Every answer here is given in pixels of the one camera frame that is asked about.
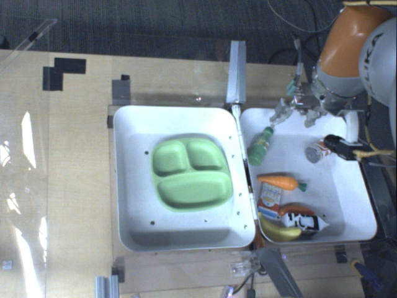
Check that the orange sausage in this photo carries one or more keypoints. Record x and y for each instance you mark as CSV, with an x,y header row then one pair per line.
x,y
294,209

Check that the yellow banana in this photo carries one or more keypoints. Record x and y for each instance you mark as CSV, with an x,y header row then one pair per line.
x,y
279,232

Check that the orange carrot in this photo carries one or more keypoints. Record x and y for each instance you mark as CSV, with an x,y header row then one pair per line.
x,y
279,181

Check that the green divided plate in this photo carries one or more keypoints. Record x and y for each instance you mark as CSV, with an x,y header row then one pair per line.
x,y
192,188

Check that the white and orange carton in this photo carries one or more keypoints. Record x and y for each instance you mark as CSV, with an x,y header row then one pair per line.
x,y
270,199

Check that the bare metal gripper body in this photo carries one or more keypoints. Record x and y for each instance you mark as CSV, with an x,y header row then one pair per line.
x,y
308,99

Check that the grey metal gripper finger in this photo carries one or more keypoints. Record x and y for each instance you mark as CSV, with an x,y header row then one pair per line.
x,y
280,112
313,118

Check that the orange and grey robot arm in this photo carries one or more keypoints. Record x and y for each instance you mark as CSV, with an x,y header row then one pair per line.
x,y
347,42

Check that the green plastic bottle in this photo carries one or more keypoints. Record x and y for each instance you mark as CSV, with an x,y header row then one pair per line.
x,y
259,149

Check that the black and white carton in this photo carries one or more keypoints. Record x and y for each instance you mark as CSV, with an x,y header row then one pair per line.
x,y
305,222

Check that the black cylinder on white bracket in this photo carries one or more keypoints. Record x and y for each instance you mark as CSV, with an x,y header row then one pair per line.
x,y
341,146

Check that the white plastic tray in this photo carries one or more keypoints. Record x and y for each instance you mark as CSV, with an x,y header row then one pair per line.
x,y
186,228
341,197

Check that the orange and white can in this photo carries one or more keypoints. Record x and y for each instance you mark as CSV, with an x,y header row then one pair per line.
x,y
316,151

